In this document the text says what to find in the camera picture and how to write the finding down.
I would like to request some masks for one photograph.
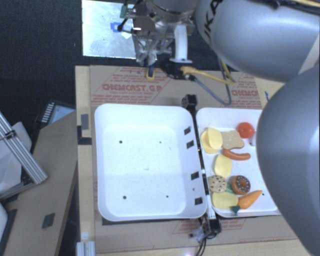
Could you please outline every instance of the chocolate donut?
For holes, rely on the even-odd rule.
[[[235,176],[231,181],[231,188],[237,195],[245,195],[251,189],[250,181],[245,176]]]

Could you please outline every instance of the tray with toy food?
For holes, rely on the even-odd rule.
[[[280,215],[260,172],[261,110],[202,108],[196,114],[213,210],[225,218]]]

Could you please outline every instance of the yellow cable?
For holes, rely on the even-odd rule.
[[[291,1],[298,3],[298,4],[301,4],[301,5],[305,5],[305,6],[312,6],[312,7],[320,8],[320,3],[312,1],[312,0],[291,0]]]
[[[223,67],[223,70],[224,70],[224,72],[226,74],[226,77],[229,78],[232,82],[236,82],[234,80],[234,78],[231,76],[231,73],[229,71],[229,68],[227,67],[227,64],[222,59],[220,60],[220,62],[221,62],[221,65]]]
[[[204,77],[210,78],[212,80],[218,81],[218,82],[223,83],[223,84],[227,84],[227,85],[230,85],[230,86],[236,85],[236,82],[234,82],[234,81],[228,81],[228,80],[221,79],[221,78],[219,78],[219,77],[217,77],[215,75],[209,74],[209,73],[207,73],[205,71],[196,69],[196,68],[191,67],[191,66],[182,66],[180,68],[180,70],[183,72],[184,76],[188,75],[188,74],[198,74],[198,75],[202,75]]]

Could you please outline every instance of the carrot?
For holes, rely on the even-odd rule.
[[[240,161],[248,160],[251,157],[249,153],[238,154],[238,153],[232,152],[230,149],[225,149],[225,148],[223,149],[222,153],[227,158],[230,158],[233,160],[240,160]]]
[[[241,209],[247,209],[250,207],[262,194],[262,190],[256,190],[254,192],[251,192],[249,194],[246,194],[239,198],[238,206],[240,206]]]

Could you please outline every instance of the cardboard box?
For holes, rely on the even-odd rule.
[[[91,106],[77,106],[78,124],[80,116],[87,115],[91,120],[90,128],[92,134],[92,189],[94,212],[93,240],[95,240],[97,253],[139,251],[164,248],[198,246],[195,239],[189,238],[189,233],[200,226],[197,219],[189,220],[166,220],[166,221],[138,221],[138,222],[109,222],[103,220],[97,207],[97,165],[95,153],[95,125],[94,112],[97,106],[103,103],[119,104],[143,104],[179,106],[186,94],[196,94],[198,99],[197,109],[203,107],[223,107],[214,100],[196,83],[185,80],[173,80],[165,76],[162,71],[156,69],[155,79],[145,79],[146,69],[142,67],[117,67],[117,66],[91,66],[90,69],[78,68],[80,72],[88,72],[82,77],[84,80],[78,82],[90,86],[90,91],[84,100]],[[220,72],[211,71],[218,77]],[[230,108],[261,109],[266,103],[265,88],[257,88],[254,77],[243,73],[232,73],[237,84],[230,86],[233,104]],[[222,99],[227,99],[227,93],[223,84],[211,79],[199,77],[199,79],[217,93]],[[88,228],[86,218],[83,225]],[[281,215],[261,216],[237,219],[222,219],[222,232],[208,245],[237,244],[263,241],[279,241],[296,239],[294,232],[288,226]]]

